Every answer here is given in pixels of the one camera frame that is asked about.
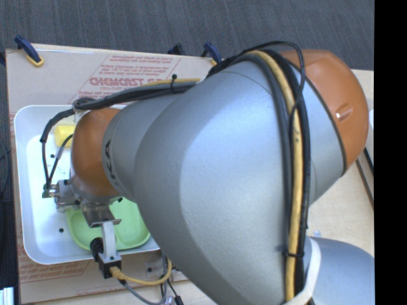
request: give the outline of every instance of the green divided tray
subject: green divided tray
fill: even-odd
[[[110,210],[114,218],[121,219],[119,224],[114,225],[117,251],[139,247],[148,241],[150,233],[137,204],[123,198],[121,202],[112,203]],[[90,242],[96,237],[102,237],[102,229],[90,228],[81,209],[67,209],[66,217],[71,236],[81,248],[90,250]]]

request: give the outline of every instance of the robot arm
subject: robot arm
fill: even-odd
[[[295,53],[269,53],[275,63],[268,72],[254,55],[184,93],[159,94],[120,111],[91,110],[72,141],[71,184],[85,208],[119,196],[136,202],[164,254],[218,304],[292,299],[284,251],[296,176],[290,106],[278,93],[284,78],[288,84],[305,79],[297,98],[309,130],[300,135],[309,137],[310,161],[301,167],[307,181],[300,182],[308,184],[309,204],[346,172],[368,133],[362,89],[332,53],[303,51],[305,67]],[[372,256],[310,237],[303,251],[297,265],[316,270],[316,305],[374,304]]]

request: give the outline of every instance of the white tray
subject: white tray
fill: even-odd
[[[42,198],[45,175],[41,143],[39,139],[47,122],[69,105],[31,105],[19,110],[14,119],[15,142],[20,192],[22,231],[27,255],[40,264],[58,264],[93,259],[90,251],[79,247],[71,238],[66,215],[58,213],[53,198]],[[74,116],[59,124],[74,124]],[[54,143],[53,130],[46,144],[48,170],[53,165],[58,147]],[[70,148],[66,148],[53,182],[69,178]],[[134,254],[158,250],[155,240],[150,239],[140,247],[119,251]]]

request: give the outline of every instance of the blue clamp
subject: blue clamp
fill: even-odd
[[[36,49],[31,45],[28,40],[17,35],[14,41],[21,47],[27,54],[27,59],[36,67],[41,67],[44,64],[44,59],[39,56]]]
[[[202,53],[202,57],[206,56],[206,54],[209,53],[209,55],[215,60],[215,62],[218,64],[222,61],[221,54],[217,50],[217,48],[212,45],[210,42],[206,42],[203,45],[203,48],[205,48],[205,51]]]

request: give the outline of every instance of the white strap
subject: white strap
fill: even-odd
[[[317,283],[318,272],[321,266],[321,250],[316,241],[311,241],[311,259],[308,265],[307,280],[305,286],[301,292],[299,292],[294,298],[290,299],[284,305],[305,305],[312,297],[314,293],[315,284]]]

